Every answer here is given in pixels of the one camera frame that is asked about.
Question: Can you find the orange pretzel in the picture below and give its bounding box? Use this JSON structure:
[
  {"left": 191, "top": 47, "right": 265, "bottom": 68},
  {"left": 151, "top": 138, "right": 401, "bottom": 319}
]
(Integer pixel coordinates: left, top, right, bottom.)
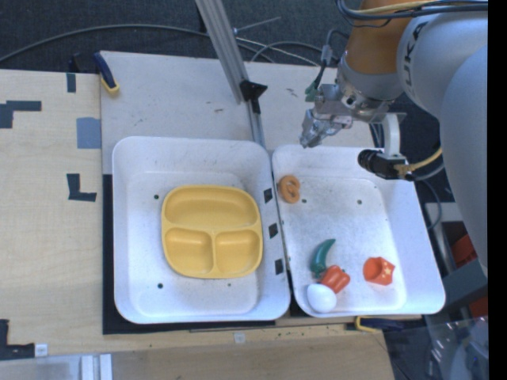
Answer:
[{"left": 276, "top": 174, "right": 302, "bottom": 204}]

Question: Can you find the thin black and white rod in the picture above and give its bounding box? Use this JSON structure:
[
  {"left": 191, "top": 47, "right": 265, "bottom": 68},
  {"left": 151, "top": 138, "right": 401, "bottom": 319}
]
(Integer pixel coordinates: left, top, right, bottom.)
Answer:
[{"left": 270, "top": 150, "right": 295, "bottom": 312}]

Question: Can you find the white egg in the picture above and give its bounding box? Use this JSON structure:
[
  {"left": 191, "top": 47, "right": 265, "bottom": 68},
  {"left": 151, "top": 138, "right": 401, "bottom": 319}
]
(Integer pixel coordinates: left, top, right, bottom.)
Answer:
[{"left": 306, "top": 283, "right": 338, "bottom": 314}]

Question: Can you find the green chilli pepper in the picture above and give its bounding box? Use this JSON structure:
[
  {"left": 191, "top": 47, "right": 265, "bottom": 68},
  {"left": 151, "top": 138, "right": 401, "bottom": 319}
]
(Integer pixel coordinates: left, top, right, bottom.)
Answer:
[{"left": 309, "top": 238, "right": 337, "bottom": 280}]

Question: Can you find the black cylinder on white bracket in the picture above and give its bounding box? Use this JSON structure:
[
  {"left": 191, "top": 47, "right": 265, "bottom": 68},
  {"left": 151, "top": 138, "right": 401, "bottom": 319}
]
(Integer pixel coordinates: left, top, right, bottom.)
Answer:
[{"left": 356, "top": 112, "right": 410, "bottom": 181}]

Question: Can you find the red container with yellow star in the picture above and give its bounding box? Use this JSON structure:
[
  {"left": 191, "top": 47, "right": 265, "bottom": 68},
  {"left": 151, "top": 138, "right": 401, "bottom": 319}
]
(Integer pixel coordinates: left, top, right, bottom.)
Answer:
[{"left": 362, "top": 256, "right": 397, "bottom": 287}]

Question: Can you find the yellow divided plate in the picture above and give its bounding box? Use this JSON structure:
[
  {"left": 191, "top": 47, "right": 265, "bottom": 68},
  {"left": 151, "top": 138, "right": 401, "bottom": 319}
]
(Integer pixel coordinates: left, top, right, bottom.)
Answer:
[{"left": 160, "top": 184, "right": 265, "bottom": 280}]

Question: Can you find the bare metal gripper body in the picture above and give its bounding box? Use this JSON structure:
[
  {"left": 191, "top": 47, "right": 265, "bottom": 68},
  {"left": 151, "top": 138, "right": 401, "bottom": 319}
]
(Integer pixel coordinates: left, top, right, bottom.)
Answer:
[{"left": 311, "top": 82, "right": 392, "bottom": 129}]

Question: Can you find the orange bell pepper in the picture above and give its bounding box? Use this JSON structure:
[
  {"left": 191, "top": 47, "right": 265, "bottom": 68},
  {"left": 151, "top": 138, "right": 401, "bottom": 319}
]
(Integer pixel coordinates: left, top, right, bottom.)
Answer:
[{"left": 319, "top": 264, "right": 352, "bottom": 294}]

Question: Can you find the white plastic tray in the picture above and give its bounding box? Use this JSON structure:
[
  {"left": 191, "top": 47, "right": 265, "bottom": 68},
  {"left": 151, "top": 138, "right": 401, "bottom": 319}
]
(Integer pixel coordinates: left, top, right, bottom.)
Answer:
[
  {"left": 112, "top": 135, "right": 292, "bottom": 325},
  {"left": 271, "top": 143, "right": 447, "bottom": 318}
]

